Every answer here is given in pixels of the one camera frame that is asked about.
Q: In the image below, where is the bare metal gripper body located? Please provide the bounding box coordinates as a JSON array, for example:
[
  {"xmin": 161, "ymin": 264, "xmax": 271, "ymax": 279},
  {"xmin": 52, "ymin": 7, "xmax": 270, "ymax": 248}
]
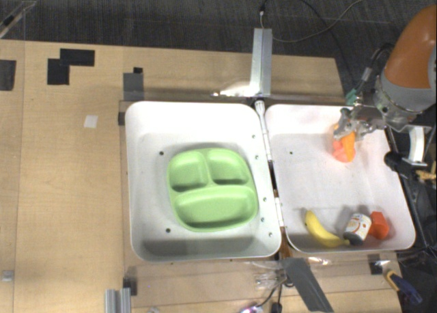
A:
[{"xmin": 348, "ymin": 102, "xmax": 421, "ymax": 134}]

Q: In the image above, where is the orange carrot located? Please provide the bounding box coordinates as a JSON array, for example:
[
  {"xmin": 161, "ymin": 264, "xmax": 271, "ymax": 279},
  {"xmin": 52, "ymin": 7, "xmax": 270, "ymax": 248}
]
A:
[{"xmin": 341, "ymin": 131, "xmax": 357, "ymax": 163}]

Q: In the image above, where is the pink toy food piece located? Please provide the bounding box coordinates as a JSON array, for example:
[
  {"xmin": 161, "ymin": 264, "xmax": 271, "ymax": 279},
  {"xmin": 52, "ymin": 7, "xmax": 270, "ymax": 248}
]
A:
[{"xmin": 331, "ymin": 139, "xmax": 356, "ymax": 163}]

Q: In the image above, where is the white plastic tray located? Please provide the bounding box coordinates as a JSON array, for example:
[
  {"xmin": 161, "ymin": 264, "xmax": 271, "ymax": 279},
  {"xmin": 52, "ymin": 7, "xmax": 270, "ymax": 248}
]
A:
[
  {"xmin": 264, "ymin": 103, "xmax": 417, "ymax": 255},
  {"xmin": 124, "ymin": 100, "xmax": 283, "ymax": 263}
]

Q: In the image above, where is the white can with orange print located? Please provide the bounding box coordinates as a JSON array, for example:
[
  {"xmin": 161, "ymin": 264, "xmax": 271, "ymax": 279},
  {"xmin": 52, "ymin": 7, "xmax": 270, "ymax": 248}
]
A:
[{"xmin": 342, "ymin": 213, "xmax": 373, "ymax": 247}]

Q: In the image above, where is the yellow banana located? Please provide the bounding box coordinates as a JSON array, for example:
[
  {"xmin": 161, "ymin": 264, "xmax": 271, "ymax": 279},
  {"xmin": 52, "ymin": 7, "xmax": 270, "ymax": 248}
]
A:
[{"xmin": 304, "ymin": 209, "xmax": 351, "ymax": 249}]

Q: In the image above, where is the green divided plate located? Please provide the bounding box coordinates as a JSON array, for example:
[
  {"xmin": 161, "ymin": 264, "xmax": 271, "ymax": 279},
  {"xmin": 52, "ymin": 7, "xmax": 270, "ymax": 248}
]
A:
[{"xmin": 166, "ymin": 148, "xmax": 259, "ymax": 232}]

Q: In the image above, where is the black cylinder on white bracket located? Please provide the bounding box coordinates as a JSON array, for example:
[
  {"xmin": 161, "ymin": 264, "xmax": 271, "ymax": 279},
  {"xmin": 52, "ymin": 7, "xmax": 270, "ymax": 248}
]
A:
[{"xmin": 383, "ymin": 125, "xmax": 432, "ymax": 178}]

